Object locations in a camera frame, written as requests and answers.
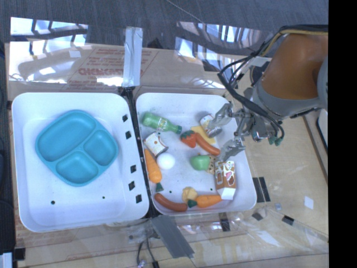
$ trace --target white ball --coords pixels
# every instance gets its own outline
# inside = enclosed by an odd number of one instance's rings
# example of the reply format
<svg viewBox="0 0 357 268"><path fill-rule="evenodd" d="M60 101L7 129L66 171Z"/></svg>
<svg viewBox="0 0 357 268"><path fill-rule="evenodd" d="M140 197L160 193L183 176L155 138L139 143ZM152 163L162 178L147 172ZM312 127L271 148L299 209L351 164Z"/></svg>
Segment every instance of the white ball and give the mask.
<svg viewBox="0 0 357 268"><path fill-rule="evenodd" d="M162 170L169 170L175 165L175 157L169 153L161 153L157 159L156 163Z"/></svg>

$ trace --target can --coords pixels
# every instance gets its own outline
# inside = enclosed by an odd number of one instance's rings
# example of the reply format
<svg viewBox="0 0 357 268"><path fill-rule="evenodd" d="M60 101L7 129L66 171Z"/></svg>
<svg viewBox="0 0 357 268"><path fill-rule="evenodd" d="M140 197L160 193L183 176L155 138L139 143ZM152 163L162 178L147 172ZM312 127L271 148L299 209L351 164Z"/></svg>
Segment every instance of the can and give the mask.
<svg viewBox="0 0 357 268"><path fill-rule="evenodd" d="M217 126L213 129L208 129L208 124L210 123L211 120L213 120L214 117L212 114L208 114L206 116L204 116L201 120L200 120L200 124L201 127L203 128L203 130L206 132L208 138L213 138L214 136L218 135L220 132L222 132L222 128Z"/></svg>
<svg viewBox="0 0 357 268"><path fill-rule="evenodd" d="M168 149L168 147L162 142L160 133L156 131L147 136L143 142L155 157Z"/></svg>

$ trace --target green bottle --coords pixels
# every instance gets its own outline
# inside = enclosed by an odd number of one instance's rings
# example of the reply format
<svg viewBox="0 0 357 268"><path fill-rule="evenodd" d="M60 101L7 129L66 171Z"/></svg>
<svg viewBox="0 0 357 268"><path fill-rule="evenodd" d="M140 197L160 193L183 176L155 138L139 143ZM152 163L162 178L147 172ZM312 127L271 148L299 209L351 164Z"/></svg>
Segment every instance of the green bottle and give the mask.
<svg viewBox="0 0 357 268"><path fill-rule="evenodd" d="M172 131L180 134L182 127L172 124L168 119L146 112L143 116L142 123L145 126L154 128L158 131Z"/></svg>

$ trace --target hot dog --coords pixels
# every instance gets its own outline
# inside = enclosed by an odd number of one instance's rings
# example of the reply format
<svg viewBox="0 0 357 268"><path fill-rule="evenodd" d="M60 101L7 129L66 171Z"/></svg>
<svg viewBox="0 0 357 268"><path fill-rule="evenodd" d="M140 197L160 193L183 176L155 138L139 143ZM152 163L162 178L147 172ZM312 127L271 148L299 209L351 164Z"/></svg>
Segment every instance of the hot dog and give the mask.
<svg viewBox="0 0 357 268"><path fill-rule="evenodd" d="M218 156L221 153L221 150L219 150L216 147L213 147L210 145L198 132L195 133L196 135L196 142L200 147L210 153L211 155Z"/></svg>
<svg viewBox="0 0 357 268"><path fill-rule="evenodd" d="M185 203L174 203L167 198L165 198L162 194L156 193L154 196L155 200L160 203L163 207L166 207L170 210L174 210L175 212L185 212L187 211L187 204Z"/></svg>

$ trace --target blue divided plate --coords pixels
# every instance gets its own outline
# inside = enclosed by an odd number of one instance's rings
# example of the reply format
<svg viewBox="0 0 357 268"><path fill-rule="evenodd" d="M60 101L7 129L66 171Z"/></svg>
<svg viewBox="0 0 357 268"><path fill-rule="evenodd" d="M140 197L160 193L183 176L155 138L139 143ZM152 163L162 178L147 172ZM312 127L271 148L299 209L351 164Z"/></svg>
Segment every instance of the blue divided plate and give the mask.
<svg viewBox="0 0 357 268"><path fill-rule="evenodd" d="M54 120L36 139L36 152L64 182L84 186L98 178L118 156L118 145L93 116L72 110Z"/></svg>

